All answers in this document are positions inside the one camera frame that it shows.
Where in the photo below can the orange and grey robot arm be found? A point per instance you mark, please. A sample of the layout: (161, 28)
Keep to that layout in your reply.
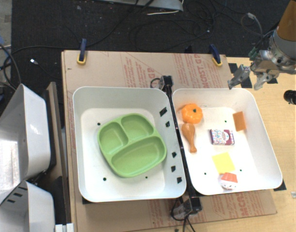
(287, 20)

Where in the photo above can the yellow square slice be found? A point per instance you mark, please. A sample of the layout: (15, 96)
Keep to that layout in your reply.
(223, 162)

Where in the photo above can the black cylinder on white bracket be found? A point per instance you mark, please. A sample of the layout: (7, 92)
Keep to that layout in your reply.
(291, 97)

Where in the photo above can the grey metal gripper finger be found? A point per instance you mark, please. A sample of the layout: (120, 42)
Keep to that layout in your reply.
(240, 76)
(261, 81)

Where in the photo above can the white plastic tray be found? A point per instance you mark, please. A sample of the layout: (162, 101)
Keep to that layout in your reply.
(89, 139)
(19, 139)
(256, 153)
(27, 209)

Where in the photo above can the purple and white carton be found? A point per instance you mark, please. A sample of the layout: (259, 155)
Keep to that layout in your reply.
(222, 136)

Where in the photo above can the orange toy pumpkin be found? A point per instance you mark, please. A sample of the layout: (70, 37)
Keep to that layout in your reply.
(191, 113)

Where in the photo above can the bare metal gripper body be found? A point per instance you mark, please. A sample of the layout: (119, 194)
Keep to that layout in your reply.
(266, 63)

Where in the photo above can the orange and white toy sushi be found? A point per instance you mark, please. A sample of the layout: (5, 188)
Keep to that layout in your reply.
(229, 180)

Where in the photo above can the orange rectangular block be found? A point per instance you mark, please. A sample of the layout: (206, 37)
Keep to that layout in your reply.
(239, 121)

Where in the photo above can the brown cardboard board, red print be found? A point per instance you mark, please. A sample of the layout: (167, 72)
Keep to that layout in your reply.
(128, 66)

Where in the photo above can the orange toy chicken drumstick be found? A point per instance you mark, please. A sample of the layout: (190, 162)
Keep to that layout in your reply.
(189, 135)

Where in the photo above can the thin black rod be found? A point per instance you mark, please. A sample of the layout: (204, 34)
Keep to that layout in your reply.
(180, 141)

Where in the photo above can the green divided plate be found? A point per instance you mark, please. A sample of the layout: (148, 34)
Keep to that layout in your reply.
(132, 146)

